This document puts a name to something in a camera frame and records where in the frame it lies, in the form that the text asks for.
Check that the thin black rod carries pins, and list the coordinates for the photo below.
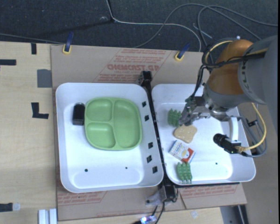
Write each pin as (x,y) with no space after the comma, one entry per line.
(156,129)

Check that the green grapes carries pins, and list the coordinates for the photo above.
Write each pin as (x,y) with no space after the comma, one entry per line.
(184,172)
(173,117)

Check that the brown cardboard board, red print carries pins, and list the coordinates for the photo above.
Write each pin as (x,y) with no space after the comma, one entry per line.
(88,64)

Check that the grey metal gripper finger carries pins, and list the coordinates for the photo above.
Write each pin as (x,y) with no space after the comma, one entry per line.
(191,121)
(183,118)

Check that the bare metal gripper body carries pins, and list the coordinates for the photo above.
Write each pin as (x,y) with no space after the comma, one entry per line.
(201,109)

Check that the small black can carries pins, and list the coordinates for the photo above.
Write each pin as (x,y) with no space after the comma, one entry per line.
(78,114)

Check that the white blue red carton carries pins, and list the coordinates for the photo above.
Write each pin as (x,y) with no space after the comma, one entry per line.
(182,151)

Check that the green divided plate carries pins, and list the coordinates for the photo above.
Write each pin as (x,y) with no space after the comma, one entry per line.
(113,123)

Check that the white plastic tray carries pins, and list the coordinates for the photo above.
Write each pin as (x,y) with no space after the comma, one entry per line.
(210,164)
(107,169)

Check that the black cylinder on white bracket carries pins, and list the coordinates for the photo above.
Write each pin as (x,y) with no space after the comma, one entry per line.
(225,142)

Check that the beige bread slice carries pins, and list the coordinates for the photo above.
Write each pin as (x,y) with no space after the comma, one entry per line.
(185,134)

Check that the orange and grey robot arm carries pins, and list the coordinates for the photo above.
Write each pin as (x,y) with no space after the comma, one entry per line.
(254,73)

